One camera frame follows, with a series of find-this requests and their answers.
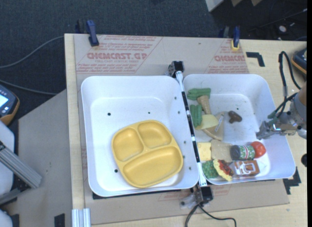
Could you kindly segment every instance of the table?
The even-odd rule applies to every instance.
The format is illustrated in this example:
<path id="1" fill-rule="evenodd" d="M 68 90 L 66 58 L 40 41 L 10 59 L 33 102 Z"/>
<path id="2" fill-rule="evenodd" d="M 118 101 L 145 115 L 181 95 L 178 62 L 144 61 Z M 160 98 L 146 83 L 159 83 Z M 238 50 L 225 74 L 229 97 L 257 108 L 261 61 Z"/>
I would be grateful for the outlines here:
<path id="1" fill-rule="evenodd" d="M 178 38 L 174 37 L 167 39 L 171 41 L 178 40 Z M 192 40 L 194 39 L 184 38 L 185 42 L 191 42 Z M 302 41 L 240 40 L 240 46 L 243 49 L 249 73 L 258 74 L 268 82 L 275 105 L 279 105 L 283 101 L 282 82 L 279 75 L 279 68 L 277 63 L 278 54 L 281 51 L 285 51 L 291 57 L 295 51 L 303 49 L 304 47 L 306 47 L 306 45 L 307 43 Z M 265 67 L 260 67 L 256 59 L 247 58 L 246 52 L 260 53 L 265 62 Z M 84 209 L 85 198 L 82 175 L 75 44 L 73 34 L 65 34 L 65 58 L 73 209 Z M 284 72 L 286 80 L 288 81 L 289 94 L 292 94 L 293 92 L 297 91 L 297 88 L 291 81 L 288 66 L 286 64 L 284 64 Z M 303 85 L 304 80 L 302 79 L 301 74 L 294 70 L 294 76 L 299 85 Z M 238 226 L 250 226 L 251 220 L 253 222 L 253 226 L 255 227 L 307 226 L 307 168 L 301 164 L 301 157 L 307 152 L 307 142 L 297 135 L 288 136 L 287 139 L 301 178 L 301 184 L 298 187 L 291 188 L 291 195 L 289 195 L 290 203 L 287 205 L 214 212 L 214 216 L 221 218 L 233 217 L 236 219 Z M 112 214 L 122 214 L 122 212 L 112 212 Z M 166 218 L 129 221 L 122 223 L 102 224 L 96 226 L 184 226 L 185 219 L 186 216 L 183 215 Z M 189 222 L 189 226 L 201 226 L 208 224 L 210 226 L 232 226 L 232 223 L 228 223 L 228 221 L 212 220 L 205 214 L 195 214 Z"/>

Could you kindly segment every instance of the black floor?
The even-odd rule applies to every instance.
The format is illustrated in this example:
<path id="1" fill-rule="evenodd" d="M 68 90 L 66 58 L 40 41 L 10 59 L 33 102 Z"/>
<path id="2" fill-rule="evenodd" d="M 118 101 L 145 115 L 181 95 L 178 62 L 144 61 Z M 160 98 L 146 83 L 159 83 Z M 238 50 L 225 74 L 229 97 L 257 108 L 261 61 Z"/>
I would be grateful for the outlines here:
<path id="1" fill-rule="evenodd" d="M 307 40 L 307 0 L 263 0 L 257 6 L 243 0 L 236 7 L 225 0 L 212 12 L 205 0 L 0 1 L 0 83 L 21 101 L 16 120 L 53 95 L 4 82 L 55 94 L 64 90 L 63 39 L 18 61 L 55 37 L 75 33 L 77 19 L 93 20 L 99 34 L 216 38 L 222 28 L 232 32 L 239 25 L 241 39 Z M 287 34 L 278 33 L 280 25 Z"/>

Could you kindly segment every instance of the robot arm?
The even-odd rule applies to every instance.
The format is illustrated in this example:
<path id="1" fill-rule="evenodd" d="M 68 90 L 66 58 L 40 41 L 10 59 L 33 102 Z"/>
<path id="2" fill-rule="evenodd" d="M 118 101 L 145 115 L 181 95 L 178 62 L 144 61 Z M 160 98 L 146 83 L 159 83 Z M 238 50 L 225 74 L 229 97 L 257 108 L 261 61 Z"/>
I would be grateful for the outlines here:
<path id="1" fill-rule="evenodd" d="M 290 97 L 290 109 L 287 112 L 274 112 L 268 118 L 270 121 L 263 121 L 260 131 L 256 137 L 267 139 L 273 134 L 294 135 L 296 132 L 304 139 L 307 139 L 307 82 L 298 93 Z"/>

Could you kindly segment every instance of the red tomato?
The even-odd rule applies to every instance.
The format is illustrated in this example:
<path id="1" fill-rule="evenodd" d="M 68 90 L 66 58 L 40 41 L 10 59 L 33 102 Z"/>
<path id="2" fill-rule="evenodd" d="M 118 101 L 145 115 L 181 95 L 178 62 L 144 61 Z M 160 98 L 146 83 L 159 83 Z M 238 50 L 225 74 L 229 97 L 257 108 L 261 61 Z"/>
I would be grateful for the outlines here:
<path id="1" fill-rule="evenodd" d="M 259 141 L 253 141 L 250 145 L 254 148 L 255 151 L 254 158 L 260 158 L 267 152 L 264 145 Z"/>

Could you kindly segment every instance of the yellow divided plate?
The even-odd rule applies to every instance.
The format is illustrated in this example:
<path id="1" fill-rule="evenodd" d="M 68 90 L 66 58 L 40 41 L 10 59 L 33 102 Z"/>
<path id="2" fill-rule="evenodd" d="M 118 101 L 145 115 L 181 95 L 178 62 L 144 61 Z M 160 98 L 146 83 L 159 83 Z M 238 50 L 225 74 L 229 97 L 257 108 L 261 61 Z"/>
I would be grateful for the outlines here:
<path id="1" fill-rule="evenodd" d="M 124 179 L 139 188 L 159 184 L 183 166 L 181 150 L 171 132 L 155 120 L 141 121 L 116 132 L 112 151 Z"/>

